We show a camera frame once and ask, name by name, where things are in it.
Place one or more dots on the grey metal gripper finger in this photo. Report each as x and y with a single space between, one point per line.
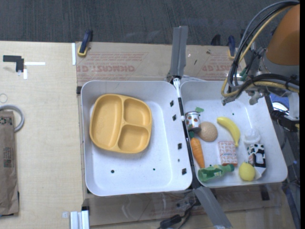
255 98
229 100

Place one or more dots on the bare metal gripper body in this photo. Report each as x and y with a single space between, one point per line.
258 62

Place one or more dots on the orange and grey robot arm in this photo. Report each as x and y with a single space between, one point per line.
286 37

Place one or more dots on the white plastic tray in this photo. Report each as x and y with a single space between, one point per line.
214 99
143 173

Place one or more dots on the yellow banana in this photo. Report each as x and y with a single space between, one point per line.
230 126

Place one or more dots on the small green piece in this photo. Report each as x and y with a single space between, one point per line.
199 109

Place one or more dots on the tan bread bun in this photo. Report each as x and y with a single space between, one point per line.
208 131

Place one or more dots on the small can with fruit print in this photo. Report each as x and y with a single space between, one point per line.
192 120

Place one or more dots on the orange and white carton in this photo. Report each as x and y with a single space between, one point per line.
227 153

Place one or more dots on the black and white milk carton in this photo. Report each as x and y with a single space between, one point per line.
257 156

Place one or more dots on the orange carrot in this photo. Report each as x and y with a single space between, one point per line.
197 150

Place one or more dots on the yellow lemon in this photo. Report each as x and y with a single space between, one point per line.
247 172

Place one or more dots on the green bottle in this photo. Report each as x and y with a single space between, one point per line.
213 173

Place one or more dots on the brown cardboard board red print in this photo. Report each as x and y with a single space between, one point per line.
133 63

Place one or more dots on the yellow divided plate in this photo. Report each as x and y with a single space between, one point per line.
107 120

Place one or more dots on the brown paper bag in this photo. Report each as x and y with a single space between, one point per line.
8 166

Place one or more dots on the black cylinder on white bracket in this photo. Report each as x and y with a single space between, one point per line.
283 121

